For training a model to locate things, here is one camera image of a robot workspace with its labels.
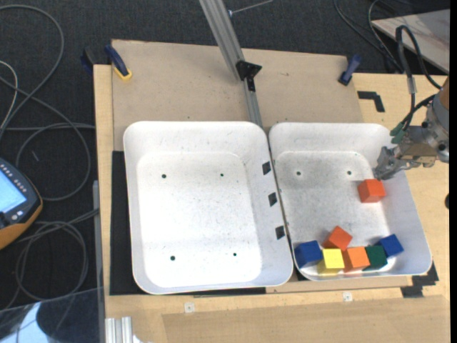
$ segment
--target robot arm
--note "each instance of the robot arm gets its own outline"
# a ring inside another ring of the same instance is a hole
[[[373,170],[375,178],[390,179],[400,170],[420,165],[429,168],[437,159],[449,163],[449,78],[441,91],[415,110],[421,106],[427,106],[425,121],[421,126],[408,126],[405,131],[400,126],[391,132],[392,143],[397,146],[381,149],[378,166]]]

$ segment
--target cube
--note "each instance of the cube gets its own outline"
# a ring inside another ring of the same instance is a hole
[[[383,182],[377,179],[365,179],[357,186],[357,190],[363,203],[379,202],[386,196]]]
[[[400,244],[395,234],[382,238],[376,243],[376,245],[379,245],[384,248],[384,252],[386,253],[386,257],[388,258],[400,254],[404,251],[403,246]]]
[[[295,247],[294,252],[298,268],[304,267],[306,264],[316,263],[323,258],[321,247],[316,240],[299,244]]]
[[[335,227],[327,239],[322,243],[322,247],[326,249],[341,249],[346,250],[352,240],[352,235],[340,228]]]
[[[370,266],[366,267],[364,271],[374,271],[384,267],[387,264],[386,253],[384,248],[379,245],[374,245],[372,247],[366,247],[366,254],[370,261]]]
[[[362,271],[370,266],[370,259],[368,259],[365,247],[348,248],[343,252],[343,260],[345,272]]]
[[[319,274],[337,274],[344,268],[343,255],[340,249],[323,249],[323,259],[317,264]]]

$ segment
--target black floor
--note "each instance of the black floor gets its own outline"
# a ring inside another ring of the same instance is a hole
[[[237,10],[267,0],[224,0],[227,8]],[[402,0],[414,5],[389,2],[394,13],[373,10],[373,19],[394,15],[448,9],[450,0]],[[367,0],[337,0],[357,29],[376,45],[369,33]],[[94,124],[91,77],[83,70],[80,56],[90,46],[101,63],[106,62],[103,47],[110,39],[216,44],[198,0],[0,0],[0,60],[15,68],[19,87],[30,92],[47,75],[59,54],[59,35],[51,21],[35,11],[1,9],[9,4],[26,4],[47,11],[57,20],[65,35],[64,55],[54,75],[36,92],[36,97],[62,111],[73,122]],[[338,54],[348,58],[362,56],[359,71],[392,72],[386,60],[338,16],[333,0],[273,0],[262,7],[237,13],[233,25],[242,47],[282,51]],[[390,39],[387,46],[395,49]],[[418,65],[408,55],[415,73]],[[427,65],[432,74],[442,74]],[[12,82],[13,76],[0,65],[0,76]],[[9,108],[13,91],[0,83],[0,123]],[[20,95],[18,103],[24,100]],[[29,101],[11,120],[10,127],[48,126],[62,122],[57,115]],[[89,175],[81,191],[59,202],[45,202],[39,220],[68,221],[93,207],[92,184],[97,178],[96,144],[93,129],[82,129],[90,151],[88,168],[84,146],[74,131],[45,131],[22,151],[19,168],[46,198],[72,193]],[[31,132],[7,131],[0,139],[0,157],[14,163]],[[89,272],[80,290],[96,286],[93,222],[77,224],[89,256]],[[35,225],[27,235],[39,228]],[[16,242],[0,251],[0,309],[14,297],[18,288],[15,268],[26,242]],[[42,298],[57,297],[78,284],[83,249],[65,231],[47,234],[30,250],[23,286]],[[32,302],[22,291],[12,306]]]

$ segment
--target device screen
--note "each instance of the device screen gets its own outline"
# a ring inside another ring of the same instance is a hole
[[[0,171],[0,212],[6,213],[25,201],[26,197]]]

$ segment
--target yellow block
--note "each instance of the yellow block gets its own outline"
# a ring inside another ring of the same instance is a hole
[[[319,274],[337,274],[344,269],[343,253],[341,249],[323,249],[323,259],[317,265]]]

